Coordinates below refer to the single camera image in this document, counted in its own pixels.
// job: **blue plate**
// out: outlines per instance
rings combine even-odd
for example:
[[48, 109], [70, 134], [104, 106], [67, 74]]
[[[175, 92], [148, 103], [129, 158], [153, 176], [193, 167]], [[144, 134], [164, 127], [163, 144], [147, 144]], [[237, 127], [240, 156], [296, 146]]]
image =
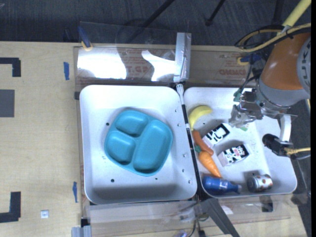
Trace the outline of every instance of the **blue plate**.
[[111, 125], [104, 150], [107, 157], [122, 168], [151, 176], [164, 165], [172, 141], [168, 125], [143, 112], [126, 110]]

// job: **dark floor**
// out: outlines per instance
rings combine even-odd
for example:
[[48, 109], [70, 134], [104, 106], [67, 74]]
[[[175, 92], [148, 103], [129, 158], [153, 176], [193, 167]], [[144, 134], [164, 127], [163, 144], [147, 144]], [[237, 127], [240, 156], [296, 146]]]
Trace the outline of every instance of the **dark floor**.
[[[0, 0], [0, 40], [63, 41], [68, 28], [78, 38], [80, 21], [123, 25], [147, 19], [166, 0]], [[227, 0], [211, 26], [205, 25], [219, 0], [176, 0], [149, 27], [192, 33], [193, 45], [234, 45], [244, 35], [272, 23], [277, 0]], [[284, 0], [278, 23], [282, 23], [300, 0]], [[311, 7], [296, 25], [311, 22]], [[310, 114], [305, 102], [291, 113], [292, 140], [296, 148], [310, 147]], [[300, 204], [308, 236], [311, 236], [310, 158], [294, 162], [299, 186], [293, 199]]]

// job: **table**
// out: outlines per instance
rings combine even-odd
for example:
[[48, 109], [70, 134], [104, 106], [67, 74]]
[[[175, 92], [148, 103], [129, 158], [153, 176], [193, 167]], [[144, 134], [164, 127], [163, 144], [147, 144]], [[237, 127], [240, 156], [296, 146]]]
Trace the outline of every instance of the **table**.
[[[11, 192], [21, 192], [21, 217], [17, 222], [0, 223], [2, 236], [69, 237], [71, 228], [80, 225], [76, 46], [79, 44], [0, 42], [0, 57], [21, 60], [21, 77], [12, 77], [10, 64], [0, 65], [0, 89], [11, 89], [15, 94], [14, 117], [0, 118], [0, 212], [9, 211]], [[198, 60], [195, 55], [212, 50], [230, 47], [192, 46], [192, 61]], [[65, 79], [64, 62], [70, 66], [69, 80]], [[49, 211], [48, 218], [41, 218], [43, 210]], [[306, 236], [297, 207], [287, 210], [290, 217], [286, 219], [234, 226], [241, 236]], [[216, 226], [204, 230], [207, 235], [222, 234]], [[164, 232], [163, 236], [175, 232]]]

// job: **yellow banana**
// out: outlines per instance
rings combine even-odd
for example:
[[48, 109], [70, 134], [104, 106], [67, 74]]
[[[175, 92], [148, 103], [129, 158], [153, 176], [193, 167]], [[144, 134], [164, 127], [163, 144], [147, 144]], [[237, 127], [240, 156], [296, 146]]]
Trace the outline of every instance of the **yellow banana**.
[[191, 113], [189, 114], [190, 129], [193, 130], [194, 124], [201, 116], [209, 114], [212, 111], [213, 110], [207, 105], [200, 105], [194, 108], [193, 111], [191, 111]]

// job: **orange carrot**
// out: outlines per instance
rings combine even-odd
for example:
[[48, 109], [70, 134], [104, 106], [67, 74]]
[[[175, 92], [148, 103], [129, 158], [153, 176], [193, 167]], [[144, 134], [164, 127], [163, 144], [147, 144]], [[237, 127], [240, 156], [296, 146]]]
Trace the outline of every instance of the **orange carrot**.
[[201, 135], [199, 134], [198, 130], [192, 131], [192, 136], [194, 142], [199, 145], [199, 147], [202, 149], [202, 151], [207, 151], [211, 156], [214, 154], [214, 151], [210, 149], [202, 140]]
[[201, 151], [198, 155], [198, 159], [214, 177], [222, 178], [212, 156], [207, 151]]

